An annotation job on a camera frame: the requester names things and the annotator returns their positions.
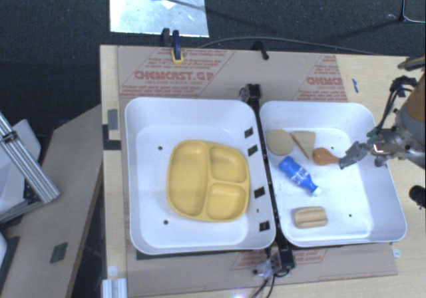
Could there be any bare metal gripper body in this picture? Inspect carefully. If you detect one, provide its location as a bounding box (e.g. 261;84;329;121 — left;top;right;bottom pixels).
365;128;421;168

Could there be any orange chicken drumstick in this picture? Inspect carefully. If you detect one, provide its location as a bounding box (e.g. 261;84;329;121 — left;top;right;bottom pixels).
312;146;342;167

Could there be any white plastic tray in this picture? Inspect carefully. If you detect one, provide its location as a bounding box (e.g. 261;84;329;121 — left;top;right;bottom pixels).
124;96;278;255
258;100;408;248

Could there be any beige triangular bread slice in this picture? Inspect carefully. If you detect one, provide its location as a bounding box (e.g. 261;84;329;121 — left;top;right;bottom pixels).
290;130;317;160

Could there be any blue bottle white cap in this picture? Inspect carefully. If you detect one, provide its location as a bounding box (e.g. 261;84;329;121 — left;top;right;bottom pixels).
278;156;323;198

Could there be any tan hot dog bun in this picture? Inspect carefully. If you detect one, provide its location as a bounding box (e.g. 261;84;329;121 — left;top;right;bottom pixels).
291;206;329;229

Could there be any round beige biscuit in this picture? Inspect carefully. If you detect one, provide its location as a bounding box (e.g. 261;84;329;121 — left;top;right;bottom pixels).
265;128;296;156

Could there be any thin black rod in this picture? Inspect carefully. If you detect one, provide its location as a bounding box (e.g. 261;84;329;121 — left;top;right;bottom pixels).
250;96;291;259

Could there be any brown cardboard board red print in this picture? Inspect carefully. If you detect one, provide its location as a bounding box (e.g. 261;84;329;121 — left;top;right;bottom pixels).
116;45;399;288

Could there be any yellow divided plate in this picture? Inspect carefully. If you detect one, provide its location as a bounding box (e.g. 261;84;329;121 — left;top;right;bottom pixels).
165;139;252;224

